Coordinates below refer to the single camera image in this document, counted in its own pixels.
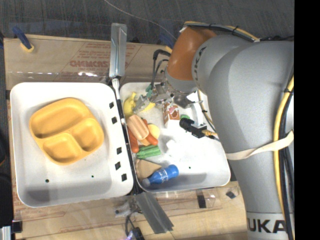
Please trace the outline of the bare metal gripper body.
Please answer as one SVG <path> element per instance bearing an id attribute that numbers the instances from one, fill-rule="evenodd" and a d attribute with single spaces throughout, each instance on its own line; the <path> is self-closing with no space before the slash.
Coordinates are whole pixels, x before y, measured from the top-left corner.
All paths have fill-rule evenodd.
<path id="1" fill-rule="evenodd" d="M 182 108 L 188 108 L 192 101 L 188 99 L 189 93 L 174 89 L 169 83 L 161 82 L 152 90 L 150 102 L 155 104 L 174 103 Z"/>

